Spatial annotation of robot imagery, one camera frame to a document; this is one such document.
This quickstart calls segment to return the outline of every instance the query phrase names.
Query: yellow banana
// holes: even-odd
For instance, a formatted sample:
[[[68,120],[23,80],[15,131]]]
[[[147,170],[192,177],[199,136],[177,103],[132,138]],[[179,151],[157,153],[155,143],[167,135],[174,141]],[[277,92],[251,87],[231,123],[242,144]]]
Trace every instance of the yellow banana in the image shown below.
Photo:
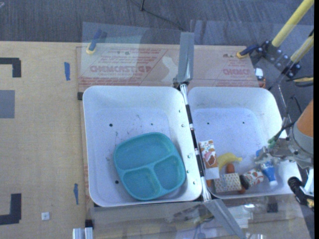
[[[234,161],[242,161],[242,157],[236,157],[233,153],[227,152],[217,157],[217,163],[219,167],[219,171],[222,169],[223,166],[227,165],[228,163]]]

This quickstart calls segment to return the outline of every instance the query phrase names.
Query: teal divided plate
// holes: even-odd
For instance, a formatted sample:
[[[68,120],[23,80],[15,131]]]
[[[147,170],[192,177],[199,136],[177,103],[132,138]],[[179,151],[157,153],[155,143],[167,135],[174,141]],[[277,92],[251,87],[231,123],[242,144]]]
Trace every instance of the teal divided plate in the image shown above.
[[[125,189],[138,200],[168,194],[179,188],[186,178],[176,147],[162,133],[146,133],[120,143],[113,158]]]

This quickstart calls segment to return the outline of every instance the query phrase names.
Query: cable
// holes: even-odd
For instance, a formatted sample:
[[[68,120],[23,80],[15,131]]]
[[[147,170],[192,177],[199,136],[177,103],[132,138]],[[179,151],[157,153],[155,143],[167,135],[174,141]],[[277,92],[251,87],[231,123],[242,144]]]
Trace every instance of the cable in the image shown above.
[[[138,2],[136,2],[135,0],[131,0],[131,2],[132,2],[134,5],[136,5],[138,8],[140,8],[140,4],[139,4]],[[152,12],[152,11],[149,11],[149,10],[145,9],[145,6],[143,7],[143,10],[144,10],[145,12],[147,12],[148,14],[150,14],[150,15],[153,15],[153,16],[155,16],[155,17],[158,17],[158,18],[160,18],[160,19],[162,19],[162,20],[165,20],[165,21],[171,23],[172,25],[178,27],[178,29],[181,30],[181,31],[186,31],[186,29],[185,29],[183,26],[181,26],[180,24],[178,24],[178,23],[176,23],[176,22],[174,22],[174,21],[172,21],[172,20],[170,20],[170,19],[168,19],[168,18],[165,18],[165,17],[163,17],[163,16],[161,16],[161,15],[157,15],[157,14],[155,14],[155,13]]]

